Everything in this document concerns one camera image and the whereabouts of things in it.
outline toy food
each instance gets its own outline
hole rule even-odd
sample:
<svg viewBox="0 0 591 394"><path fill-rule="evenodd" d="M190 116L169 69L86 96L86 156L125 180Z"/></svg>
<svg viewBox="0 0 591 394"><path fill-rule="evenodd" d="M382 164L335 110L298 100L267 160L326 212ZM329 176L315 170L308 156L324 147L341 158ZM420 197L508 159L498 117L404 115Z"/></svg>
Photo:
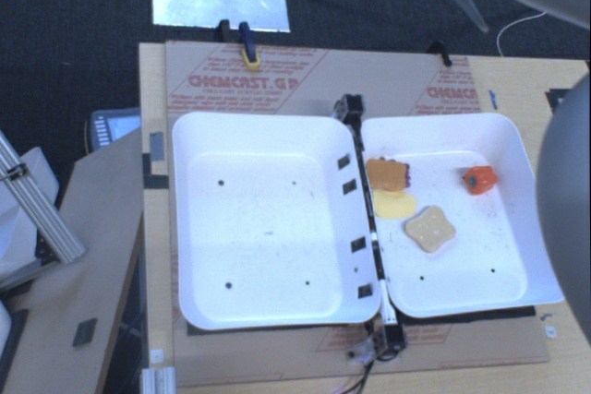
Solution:
<svg viewBox="0 0 591 394"><path fill-rule="evenodd" d="M373 205L381 219L404 219L416 210L416 199L405 192L390 192L383 189L373 191Z"/></svg>
<svg viewBox="0 0 591 394"><path fill-rule="evenodd" d="M462 179L468 192L473 196L487 192L499 181L490 166L474 166L464 174Z"/></svg>
<svg viewBox="0 0 591 394"><path fill-rule="evenodd" d="M391 192L402 191L410 186L409 166L403 162L390 160L368 160L369 187Z"/></svg>
<svg viewBox="0 0 591 394"><path fill-rule="evenodd" d="M455 228L445 218L443 210L430 206L404 224L406 234L427 253L436 252L455 236Z"/></svg>

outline orange toy pepper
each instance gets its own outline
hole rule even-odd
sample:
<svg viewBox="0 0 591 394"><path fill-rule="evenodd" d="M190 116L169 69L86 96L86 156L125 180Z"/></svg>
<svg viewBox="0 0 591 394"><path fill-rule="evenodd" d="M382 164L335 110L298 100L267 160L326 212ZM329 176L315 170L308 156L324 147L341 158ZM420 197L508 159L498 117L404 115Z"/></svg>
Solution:
<svg viewBox="0 0 591 394"><path fill-rule="evenodd" d="M462 179L464 179L468 192L473 196L487 192L499 181L490 166L474 166L464 174Z"/></svg>

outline cardboard sheet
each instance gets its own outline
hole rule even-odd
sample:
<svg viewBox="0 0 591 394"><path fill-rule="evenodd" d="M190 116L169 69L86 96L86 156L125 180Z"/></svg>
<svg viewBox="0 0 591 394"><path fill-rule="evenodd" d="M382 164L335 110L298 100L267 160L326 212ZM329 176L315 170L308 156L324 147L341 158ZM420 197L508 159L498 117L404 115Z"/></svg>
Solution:
<svg viewBox="0 0 591 394"><path fill-rule="evenodd" d="M234 44L168 42L169 129L192 111L330 115L345 93L362 94L364 117L479 111L465 57L453 66L429 54L388 54L259 46L250 71ZM171 189L171 256L176 379L179 387L352 376L348 349L361 325L222 332L192 328L178 307L178 254ZM405 326L408 346L375 372L526 364L549 359L535 316Z"/></svg>

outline hinged tray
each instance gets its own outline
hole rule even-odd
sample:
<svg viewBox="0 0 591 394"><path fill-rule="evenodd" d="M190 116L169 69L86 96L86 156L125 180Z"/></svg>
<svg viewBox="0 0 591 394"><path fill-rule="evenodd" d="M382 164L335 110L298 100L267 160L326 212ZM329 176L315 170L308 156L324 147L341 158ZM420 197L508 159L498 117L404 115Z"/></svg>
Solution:
<svg viewBox="0 0 591 394"><path fill-rule="evenodd" d="M534 178L498 114L369 119L364 159L410 164L420 211L439 205L454 240L426 254L404 221L376 219L390 297L409 316L556 302ZM380 290L350 131L326 117L189 113L172 134L179 299L205 329L358 323ZM462 172L500 176L468 195Z"/></svg>

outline tray hole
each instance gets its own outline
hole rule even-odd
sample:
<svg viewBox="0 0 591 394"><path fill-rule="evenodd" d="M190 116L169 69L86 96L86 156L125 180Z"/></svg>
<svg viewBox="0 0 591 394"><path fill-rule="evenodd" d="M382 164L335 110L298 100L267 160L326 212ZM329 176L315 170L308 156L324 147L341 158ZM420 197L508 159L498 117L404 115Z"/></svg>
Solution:
<svg viewBox="0 0 591 394"><path fill-rule="evenodd" d="M355 179L343 184L343 195L346 196L350 192L357 189L357 181Z"/></svg>
<svg viewBox="0 0 591 394"><path fill-rule="evenodd" d="M92 341L94 337L94 329L96 328L97 318L91 318L78 324L76 334L74 335L73 347L78 347Z"/></svg>
<svg viewBox="0 0 591 394"><path fill-rule="evenodd" d="M371 289L371 284L366 284L365 286L359 286L357 288L357 299L363 299L364 297L369 297L373 294Z"/></svg>
<svg viewBox="0 0 591 394"><path fill-rule="evenodd" d="M345 154L340 160L337 161L339 169L343 169L345 166L351 163L351 158L348 154Z"/></svg>
<svg viewBox="0 0 591 394"><path fill-rule="evenodd" d="M355 251L362 250L366 246L367 246L367 243L366 243L365 236L362 236L361 238L357 238L356 240L353 240L351 242L351 253L354 253Z"/></svg>

